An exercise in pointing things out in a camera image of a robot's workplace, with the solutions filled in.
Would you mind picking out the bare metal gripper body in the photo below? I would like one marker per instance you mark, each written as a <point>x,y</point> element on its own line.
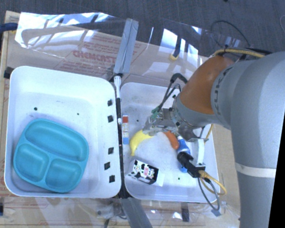
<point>173,123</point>

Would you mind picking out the cow print carton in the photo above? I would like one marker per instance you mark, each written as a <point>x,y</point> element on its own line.
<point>144,171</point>

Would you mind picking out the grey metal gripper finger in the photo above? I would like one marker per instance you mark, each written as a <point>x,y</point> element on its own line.
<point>159,132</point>
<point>147,129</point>

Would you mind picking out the white tube orange blue ends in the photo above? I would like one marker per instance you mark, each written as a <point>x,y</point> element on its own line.
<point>125,130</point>

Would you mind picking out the brown cardboard board red print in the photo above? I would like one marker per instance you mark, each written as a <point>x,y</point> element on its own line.
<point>69,52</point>

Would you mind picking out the white plastic tray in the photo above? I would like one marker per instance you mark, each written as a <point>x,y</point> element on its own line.
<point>63,93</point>
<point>152,189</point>

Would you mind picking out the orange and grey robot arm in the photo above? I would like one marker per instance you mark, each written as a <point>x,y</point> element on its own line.
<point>252,106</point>

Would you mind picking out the blue divided plate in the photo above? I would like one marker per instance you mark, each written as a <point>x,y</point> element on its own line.
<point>51,155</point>

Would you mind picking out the yellow banana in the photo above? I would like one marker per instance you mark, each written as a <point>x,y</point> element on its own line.
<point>136,139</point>

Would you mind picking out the black cylinder on white bracket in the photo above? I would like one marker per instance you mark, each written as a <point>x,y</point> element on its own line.
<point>190,165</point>

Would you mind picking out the orange carrot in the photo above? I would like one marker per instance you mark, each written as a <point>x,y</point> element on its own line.
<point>173,141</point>

